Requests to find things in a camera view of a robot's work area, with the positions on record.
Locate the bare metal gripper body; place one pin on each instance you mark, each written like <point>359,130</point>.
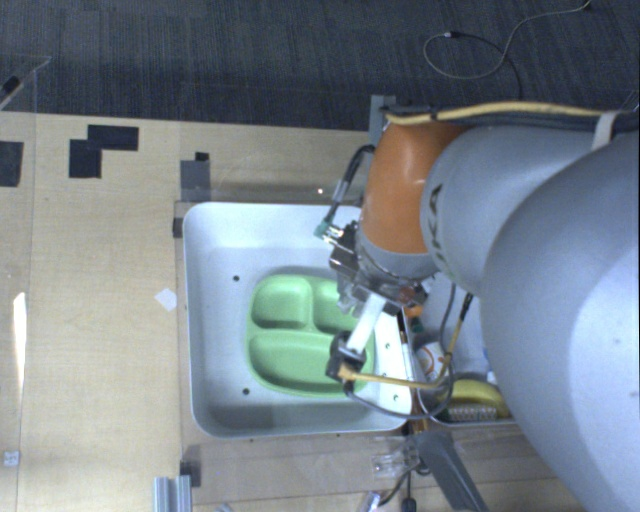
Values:
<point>352,272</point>

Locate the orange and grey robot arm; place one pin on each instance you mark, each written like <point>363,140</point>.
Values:
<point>525,260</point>

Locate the green divided plate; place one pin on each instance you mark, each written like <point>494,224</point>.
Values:
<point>295,357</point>

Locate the white carton with orange print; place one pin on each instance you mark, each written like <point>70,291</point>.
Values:
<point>429,362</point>

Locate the yellow banana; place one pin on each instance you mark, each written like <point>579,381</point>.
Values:
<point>475,392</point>

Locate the pale patterned packet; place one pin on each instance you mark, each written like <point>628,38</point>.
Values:
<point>470,413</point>

